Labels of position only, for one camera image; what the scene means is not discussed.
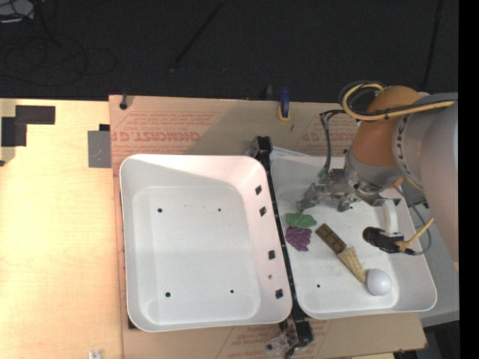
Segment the light wood surface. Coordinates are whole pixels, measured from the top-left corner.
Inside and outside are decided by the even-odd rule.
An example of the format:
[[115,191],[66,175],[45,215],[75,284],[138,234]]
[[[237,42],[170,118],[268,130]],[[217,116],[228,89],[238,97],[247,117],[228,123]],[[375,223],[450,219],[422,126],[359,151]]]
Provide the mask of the light wood surface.
[[56,121],[1,149],[0,358],[122,358],[112,169],[88,167],[108,103],[3,99],[2,117],[15,105],[54,105]]

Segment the plastic tray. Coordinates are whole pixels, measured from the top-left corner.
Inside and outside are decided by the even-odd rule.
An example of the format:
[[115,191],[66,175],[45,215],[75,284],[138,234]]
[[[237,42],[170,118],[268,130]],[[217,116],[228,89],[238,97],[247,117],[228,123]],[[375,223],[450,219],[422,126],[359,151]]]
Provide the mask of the plastic tray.
[[[284,232],[289,226],[285,215],[297,212],[296,201],[312,182],[325,159],[323,157],[286,156],[272,163],[278,211]],[[332,168],[342,168],[344,158],[333,158]],[[384,197],[399,197],[394,189],[383,192]],[[317,225],[311,227],[308,251],[297,251],[287,243],[293,278],[301,308],[317,319],[341,318],[378,313],[425,311],[436,303],[436,287],[424,255],[388,254],[366,243],[362,232],[366,227],[385,228],[382,207],[372,207],[364,202],[353,204],[346,212],[339,212],[337,204],[325,199],[319,205],[306,209]],[[409,210],[402,200],[397,205],[399,231],[405,239],[414,233]],[[328,224],[347,245],[353,246],[363,268],[382,269],[392,279],[391,291],[384,296],[372,295],[366,285],[357,280],[335,253],[314,234],[322,224]],[[418,241],[411,248],[420,251]]]
[[120,168],[131,321],[156,332],[280,322],[292,300],[266,171],[247,156]]

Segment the blue and yellow clamp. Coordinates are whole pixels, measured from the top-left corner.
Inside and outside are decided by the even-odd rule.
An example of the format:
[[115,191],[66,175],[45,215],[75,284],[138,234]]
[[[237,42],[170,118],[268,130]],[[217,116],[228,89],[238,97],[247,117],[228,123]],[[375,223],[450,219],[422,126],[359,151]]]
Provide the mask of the blue and yellow clamp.
[[281,122],[286,123],[290,120],[290,94],[285,87],[279,91],[280,106],[278,107],[278,116]]

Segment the black floor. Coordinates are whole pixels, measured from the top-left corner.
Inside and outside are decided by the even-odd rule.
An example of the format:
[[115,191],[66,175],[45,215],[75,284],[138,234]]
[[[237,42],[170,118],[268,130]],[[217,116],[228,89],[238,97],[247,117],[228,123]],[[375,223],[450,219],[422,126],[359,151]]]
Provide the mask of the black floor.
[[459,0],[29,0],[0,17],[0,96],[337,102],[357,80],[458,90]]

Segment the green leaf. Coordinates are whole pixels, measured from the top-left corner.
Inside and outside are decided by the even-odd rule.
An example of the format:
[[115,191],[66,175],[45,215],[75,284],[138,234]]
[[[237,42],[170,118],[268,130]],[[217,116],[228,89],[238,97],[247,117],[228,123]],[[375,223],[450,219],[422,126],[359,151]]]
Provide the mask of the green leaf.
[[317,222],[308,214],[301,212],[288,212],[286,214],[286,222],[293,227],[300,229],[306,229],[307,227],[314,226]]

